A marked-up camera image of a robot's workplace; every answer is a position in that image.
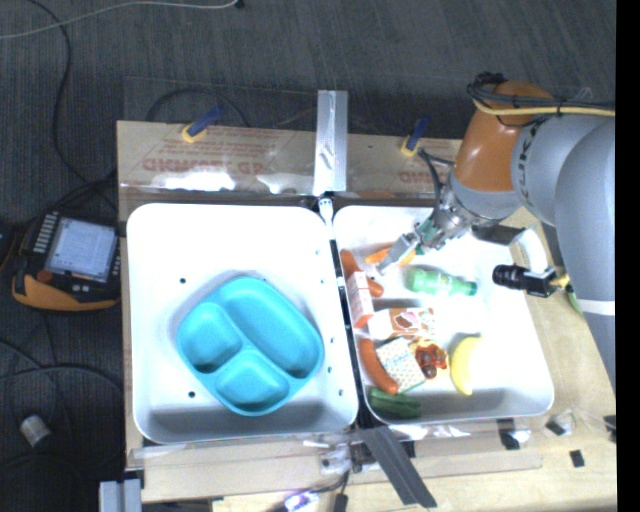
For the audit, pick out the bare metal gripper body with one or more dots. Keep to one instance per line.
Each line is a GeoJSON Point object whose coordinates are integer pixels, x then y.
{"type": "Point", "coordinates": [449, 226]}

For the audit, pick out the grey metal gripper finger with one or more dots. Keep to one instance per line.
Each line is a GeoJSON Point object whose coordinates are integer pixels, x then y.
{"type": "Point", "coordinates": [409, 242]}
{"type": "Point", "coordinates": [389, 257]}

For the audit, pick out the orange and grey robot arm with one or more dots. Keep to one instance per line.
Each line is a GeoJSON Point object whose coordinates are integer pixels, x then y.
{"type": "Point", "coordinates": [565, 170]}

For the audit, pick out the orange toy carrot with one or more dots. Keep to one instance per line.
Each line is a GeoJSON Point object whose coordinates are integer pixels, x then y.
{"type": "Point", "coordinates": [376, 256]}

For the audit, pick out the green plastic bottle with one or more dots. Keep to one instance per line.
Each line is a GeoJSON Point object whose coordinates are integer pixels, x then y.
{"type": "Point", "coordinates": [435, 281]}

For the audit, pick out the orange and white carton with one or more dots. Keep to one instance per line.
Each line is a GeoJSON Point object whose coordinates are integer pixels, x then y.
{"type": "Point", "coordinates": [360, 300]}

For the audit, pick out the brown and white carton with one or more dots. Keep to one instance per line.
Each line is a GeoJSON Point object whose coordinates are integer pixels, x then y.
{"type": "Point", "coordinates": [395, 322]}

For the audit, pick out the toy pizza slice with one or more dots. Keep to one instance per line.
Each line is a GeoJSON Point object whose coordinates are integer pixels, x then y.
{"type": "Point", "coordinates": [430, 357]}

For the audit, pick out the white patterned packet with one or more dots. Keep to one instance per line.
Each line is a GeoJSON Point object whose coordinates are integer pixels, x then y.
{"type": "Point", "coordinates": [400, 367]}

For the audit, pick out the yellow banana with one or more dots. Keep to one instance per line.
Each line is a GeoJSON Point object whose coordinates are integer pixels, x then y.
{"type": "Point", "coordinates": [461, 365]}

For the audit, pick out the white plastic tray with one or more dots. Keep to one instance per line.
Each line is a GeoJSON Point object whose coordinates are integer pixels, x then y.
{"type": "Point", "coordinates": [505, 350]}
{"type": "Point", "coordinates": [160, 350]}

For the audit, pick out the dark green toy vegetable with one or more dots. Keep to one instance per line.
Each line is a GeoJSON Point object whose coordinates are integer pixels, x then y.
{"type": "Point", "coordinates": [395, 404]}

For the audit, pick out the blue divided plate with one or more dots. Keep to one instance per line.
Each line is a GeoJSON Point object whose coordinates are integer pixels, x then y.
{"type": "Point", "coordinates": [250, 345]}

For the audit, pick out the brown cardboard board red print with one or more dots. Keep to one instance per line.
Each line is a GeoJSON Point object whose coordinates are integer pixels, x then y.
{"type": "Point", "coordinates": [565, 350]}

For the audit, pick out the grey metal can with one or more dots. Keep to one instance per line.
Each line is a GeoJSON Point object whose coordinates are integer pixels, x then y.
{"type": "Point", "coordinates": [35, 430]}

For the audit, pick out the black cylinder on white bracket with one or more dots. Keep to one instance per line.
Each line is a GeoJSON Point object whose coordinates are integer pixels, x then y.
{"type": "Point", "coordinates": [520, 277]}

